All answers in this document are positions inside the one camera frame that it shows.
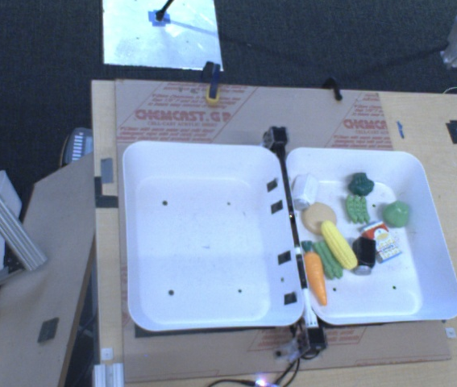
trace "toy carrot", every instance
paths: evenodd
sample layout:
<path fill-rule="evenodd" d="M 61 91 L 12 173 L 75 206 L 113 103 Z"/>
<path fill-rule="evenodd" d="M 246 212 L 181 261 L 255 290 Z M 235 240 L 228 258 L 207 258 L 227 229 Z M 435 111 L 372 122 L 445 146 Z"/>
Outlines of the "toy carrot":
<path fill-rule="evenodd" d="M 326 305 L 325 277 L 323 276 L 322 259 L 316 252 L 306 252 L 303 256 L 305 261 L 305 272 L 310 288 L 316 294 L 322 306 Z"/>

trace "toy vegetable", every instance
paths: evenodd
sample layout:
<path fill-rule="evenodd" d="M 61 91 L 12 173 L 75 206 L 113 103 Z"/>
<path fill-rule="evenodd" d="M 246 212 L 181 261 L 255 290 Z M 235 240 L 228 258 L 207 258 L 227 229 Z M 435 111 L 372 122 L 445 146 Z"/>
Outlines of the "toy vegetable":
<path fill-rule="evenodd" d="M 366 173 L 355 173 L 351 179 L 350 185 L 348 185 L 348 189 L 354 195 L 365 197 L 373 191 L 374 185 L 375 183 L 368 179 Z"/>
<path fill-rule="evenodd" d="M 305 272 L 310 288 L 322 306 L 326 305 L 325 277 L 323 276 L 322 259 L 316 252 L 307 252 L 303 256 Z"/>
<path fill-rule="evenodd" d="M 323 271 L 329 280 L 343 276 L 343 267 L 334 258 L 325 241 L 314 243 L 313 249 L 322 259 Z"/>
<path fill-rule="evenodd" d="M 357 266 L 357 257 L 333 222 L 324 221 L 322 223 L 322 235 L 328 248 L 343 268 L 353 269 Z"/>
<path fill-rule="evenodd" d="M 395 201 L 384 208 L 384 221 L 391 227 L 404 227 L 409 220 L 409 207 L 402 201 Z"/>

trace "corn cob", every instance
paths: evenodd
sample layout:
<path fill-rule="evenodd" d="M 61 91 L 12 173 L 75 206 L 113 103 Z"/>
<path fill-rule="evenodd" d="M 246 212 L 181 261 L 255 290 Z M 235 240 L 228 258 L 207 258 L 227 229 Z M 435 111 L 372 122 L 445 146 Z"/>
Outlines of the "corn cob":
<path fill-rule="evenodd" d="M 322 222 L 322 235 L 334 257 L 345 269 L 353 269 L 358 261 L 350 245 L 331 221 Z"/>
<path fill-rule="evenodd" d="M 325 271 L 325 275 L 329 280 L 343 276 L 343 268 L 334 258 L 325 241 L 314 243 L 314 252 L 322 259 L 323 271 Z"/>

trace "white container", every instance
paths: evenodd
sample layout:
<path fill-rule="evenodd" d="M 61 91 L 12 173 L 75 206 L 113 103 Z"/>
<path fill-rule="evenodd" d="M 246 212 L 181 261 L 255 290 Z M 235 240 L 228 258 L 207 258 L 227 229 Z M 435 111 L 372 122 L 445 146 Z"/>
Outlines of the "white container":
<path fill-rule="evenodd" d="M 340 280 L 327 280 L 328 303 L 311 296 L 322 320 L 335 325 L 450 319 L 457 315 L 457 278 L 422 164 L 406 152 L 298 148 L 289 153 L 293 179 L 312 173 L 319 180 L 317 201 L 330 206 L 337 227 L 349 240 L 359 236 L 344 201 L 354 173 L 365 172 L 375 182 L 366 197 L 371 220 L 396 200 L 410 208 L 405 227 L 389 228 L 402 253 L 376 264 L 369 276 L 344 271 Z M 300 240 L 321 240 L 298 220 Z"/>
<path fill-rule="evenodd" d="M 128 307 L 139 326 L 272 327 L 300 318 L 285 190 L 268 149 L 139 142 L 125 151 L 123 171 Z M 284 253 L 290 261 L 280 264 Z"/>
<path fill-rule="evenodd" d="M 334 209 L 348 239 L 359 236 L 344 213 L 353 173 L 376 183 L 368 195 L 372 219 L 395 200 L 412 209 L 406 227 L 390 230 L 402 254 L 370 276 L 345 271 L 327 281 L 327 306 L 310 297 L 319 318 L 347 325 L 457 315 L 457 280 L 418 160 L 403 152 L 300 148 L 287 165 L 290 179 L 311 173 L 319 180 L 317 201 Z M 135 323 L 168 331 L 286 326 L 300 318 L 285 190 L 269 150 L 138 142 L 124 153 L 123 177 Z M 320 240 L 299 216 L 297 225 L 301 240 Z"/>

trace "hinged tray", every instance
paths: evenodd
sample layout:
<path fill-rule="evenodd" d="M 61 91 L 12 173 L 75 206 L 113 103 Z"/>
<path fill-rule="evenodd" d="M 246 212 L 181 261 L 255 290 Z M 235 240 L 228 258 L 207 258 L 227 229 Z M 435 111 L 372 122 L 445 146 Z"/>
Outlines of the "hinged tray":
<path fill-rule="evenodd" d="M 319 180 L 317 201 L 359 236 L 344 199 L 351 175 L 376 183 L 368 211 L 401 199 L 409 223 L 392 230 L 402 254 L 367 277 L 326 281 L 328 304 L 310 304 L 336 325 L 449 319 L 457 280 L 421 164 L 404 152 L 299 148 L 295 176 Z M 138 142 L 123 155 L 128 307 L 150 331 L 275 327 L 296 322 L 304 299 L 279 160 L 257 146 Z M 300 240 L 320 240 L 297 216 Z"/>

